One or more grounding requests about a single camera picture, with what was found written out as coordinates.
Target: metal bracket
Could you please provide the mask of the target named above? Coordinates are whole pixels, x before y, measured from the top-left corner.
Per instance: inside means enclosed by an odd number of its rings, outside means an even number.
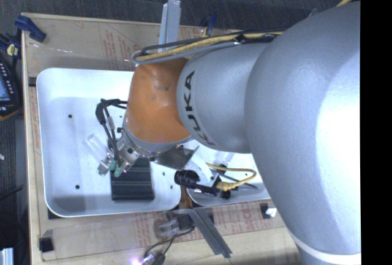
[[[204,208],[178,209],[174,211],[174,213],[187,214],[193,220],[195,226],[199,228],[204,239],[207,241],[215,255],[222,254],[225,258],[229,258],[230,254],[233,253],[216,229]]]
[[[181,17],[181,1],[168,0],[162,11],[159,44],[178,41],[179,19]]]
[[[0,265],[13,265],[13,248],[0,251]]]
[[[197,149],[187,149],[183,145],[178,144],[170,150],[155,156],[155,162],[162,166],[181,170],[188,163],[196,150]]]

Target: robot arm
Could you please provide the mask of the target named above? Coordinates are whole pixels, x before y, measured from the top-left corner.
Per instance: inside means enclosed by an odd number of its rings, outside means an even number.
[[[121,139],[150,157],[190,139],[251,152],[303,263],[359,264],[359,63],[354,2],[271,43],[139,65]]]

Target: black cable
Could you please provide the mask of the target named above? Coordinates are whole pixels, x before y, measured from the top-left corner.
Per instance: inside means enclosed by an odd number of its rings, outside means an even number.
[[[112,99],[112,100],[105,100],[105,99],[101,99],[100,101],[100,105],[98,105],[97,107],[97,117],[99,122],[102,124],[102,126],[104,127],[106,136],[108,137],[112,148],[113,148],[113,152],[115,155],[115,160],[117,162],[119,162],[120,158],[119,158],[119,153],[117,150],[117,142],[116,142],[116,134],[115,134],[115,130],[113,129],[113,127],[110,127],[110,132],[108,127],[106,126],[106,120],[105,120],[105,116],[103,115],[102,111],[106,114],[106,119],[109,120],[110,119],[110,113],[108,111],[108,106],[115,106],[118,108],[122,108],[122,109],[126,109],[126,107],[120,106],[120,104],[126,104],[126,101],[120,101],[118,99]]]
[[[4,216],[6,216],[6,217],[12,217],[12,215],[9,215],[9,214],[5,214],[5,213],[0,213],[0,215],[2,215],[3,217]],[[11,223],[11,224],[14,224],[14,225],[16,225],[17,226],[17,228],[20,230],[20,232],[22,233],[22,240],[21,241],[19,241],[15,246],[14,246],[14,248],[16,248],[16,247],[18,247],[22,242],[24,242],[25,243],[25,248],[24,248],[24,250],[23,250],[23,254],[22,254],[22,257],[21,257],[21,259],[19,260],[19,262],[18,262],[18,265],[20,265],[22,262],[23,262],[23,260],[25,259],[25,257],[26,257],[26,254],[27,254],[27,249],[28,249],[28,235],[27,235],[27,233],[25,232],[25,230],[23,229],[23,226],[21,225],[21,223],[20,222],[18,222],[18,221],[11,221],[11,220],[9,220],[8,221],[9,223]]]
[[[8,198],[9,196],[13,195],[16,192],[19,192],[22,189],[23,189],[23,186],[21,185],[21,186],[17,187],[15,190],[12,190],[12,191],[6,193],[5,195],[2,195],[0,198],[0,201],[4,200],[5,198]]]
[[[268,31],[260,31],[260,30],[244,30],[244,31],[237,31],[237,32],[232,32],[232,33],[228,33],[228,34],[222,34],[222,35],[218,35],[218,37],[225,37],[225,36],[233,36],[233,35],[245,35],[245,34],[257,34],[257,33],[268,33],[268,32],[281,32],[281,29],[278,30],[268,30]],[[141,49],[139,56],[145,56],[148,55],[149,51],[151,50],[158,50],[160,48],[168,48],[168,47],[180,47],[183,45],[188,45],[191,43],[195,43],[195,42],[200,42],[200,41],[204,41],[207,39],[210,39],[212,37],[199,37],[199,38],[195,38],[195,39],[187,39],[187,40],[182,40],[182,41],[176,41],[176,42],[171,42],[171,43],[165,43],[165,44],[159,44],[159,45],[150,45],[148,47],[144,47]]]
[[[18,63],[18,59],[17,58],[12,58],[10,77],[14,81],[16,81],[15,76],[17,75],[17,63]]]
[[[260,31],[240,31],[214,37],[203,37],[195,39],[193,43],[175,46],[164,51],[148,53],[153,49],[159,49],[167,45],[176,45],[177,42],[168,43],[166,45],[153,45],[146,47],[141,51],[136,51],[131,55],[131,60],[136,64],[155,64],[158,62],[172,61],[187,57],[190,55],[206,53],[217,48],[227,48],[244,43],[270,43],[275,37],[282,32],[260,32]]]
[[[173,241],[174,241],[175,239],[177,239],[178,237],[181,237],[181,236],[185,236],[186,234],[191,233],[193,230],[195,230],[195,227],[190,228],[188,231],[186,231],[186,232],[184,232],[184,233],[175,234],[173,237],[171,237],[170,239],[167,239],[167,240],[165,240],[165,241],[163,241],[163,242],[158,242],[158,243],[156,243],[156,244],[150,246],[150,247],[145,251],[144,257],[146,258],[146,257],[148,256],[148,253],[149,253],[153,248],[156,248],[157,246],[162,245],[162,244],[169,243],[168,247],[167,247],[166,250],[163,252],[163,255],[165,255],[165,254],[167,253],[168,249],[172,246],[172,243],[173,243]]]
[[[126,110],[127,108],[126,108],[126,106],[121,106],[121,105],[113,105],[114,107],[117,107],[117,108],[122,108],[122,109],[124,109],[124,110]]]

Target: blue clamp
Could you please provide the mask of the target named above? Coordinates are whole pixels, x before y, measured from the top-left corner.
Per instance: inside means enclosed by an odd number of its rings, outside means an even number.
[[[40,43],[43,42],[46,38],[46,34],[43,33],[35,23],[31,21],[30,18],[26,16],[19,15],[17,16],[17,19],[15,19],[15,26],[18,29],[29,31],[30,32],[30,38],[33,40],[36,40]]]
[[[6,51],[12,58],[21,59],[21,43],[17,36],[0,34],[0,50]]]
[[[21,33],[22,30],[30,32],[30,38],[38,42],[43,42],[46,38],[46,34],[43,33],[30,18],[19,15],[15,20],[15,26],[17,27],[17,34],[15,36],[6,33],[6,35],[0,34],[0,50],[7,52],[9,56],[14,59],[21,59]]]
[[[215,28],[216,18],[217,18],[217,13],[212,13],[211,15],[204,17],[200,22],[199,26],[206,28],[207,37],[211,37],[211,34],[213,33],[213,29]]]

